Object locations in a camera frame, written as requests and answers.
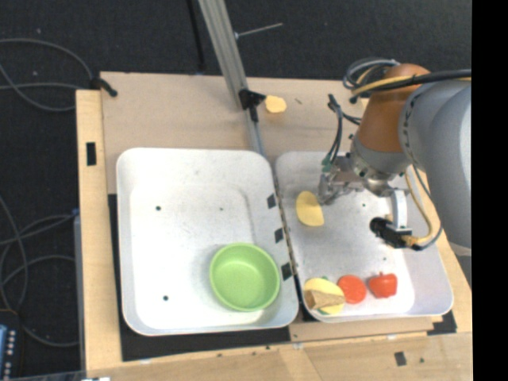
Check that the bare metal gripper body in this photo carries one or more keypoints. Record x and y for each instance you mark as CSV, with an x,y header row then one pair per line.
x,y
349,177

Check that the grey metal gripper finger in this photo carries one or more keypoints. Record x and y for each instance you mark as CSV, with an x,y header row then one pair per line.
x,y
323,193
335,196

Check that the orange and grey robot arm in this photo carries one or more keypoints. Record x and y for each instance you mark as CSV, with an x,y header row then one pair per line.
x,y
436,141

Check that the yellow crisp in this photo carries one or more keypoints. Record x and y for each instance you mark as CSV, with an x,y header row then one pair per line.
x,y
309,212
275,104

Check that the white plastic tray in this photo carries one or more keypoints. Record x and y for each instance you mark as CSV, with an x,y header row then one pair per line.
x,y
178,232
349,244

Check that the yellow round slice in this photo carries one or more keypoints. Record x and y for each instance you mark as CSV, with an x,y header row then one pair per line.
x,y
323,285

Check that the thin black and white rod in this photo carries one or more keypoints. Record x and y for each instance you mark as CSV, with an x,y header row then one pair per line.
x,y
257,131

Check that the orange tomato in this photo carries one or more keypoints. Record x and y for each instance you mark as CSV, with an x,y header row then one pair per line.
x,y
352,289

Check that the orange bell pepper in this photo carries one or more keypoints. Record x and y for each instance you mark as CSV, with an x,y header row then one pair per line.
x,y
383,285

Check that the brown bread wedge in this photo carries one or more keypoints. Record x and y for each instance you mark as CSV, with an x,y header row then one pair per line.
x,y
325,299

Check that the green bowl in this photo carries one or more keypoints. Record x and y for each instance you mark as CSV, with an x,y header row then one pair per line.
x,y
244,276

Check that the black block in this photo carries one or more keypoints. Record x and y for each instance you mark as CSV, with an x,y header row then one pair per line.
x,y
248,97

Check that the brown cardboard board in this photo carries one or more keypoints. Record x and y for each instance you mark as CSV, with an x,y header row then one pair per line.
x,y
178,113

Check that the black cylinder on white bracket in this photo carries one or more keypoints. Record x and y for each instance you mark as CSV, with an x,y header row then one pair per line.
x,y
391,232

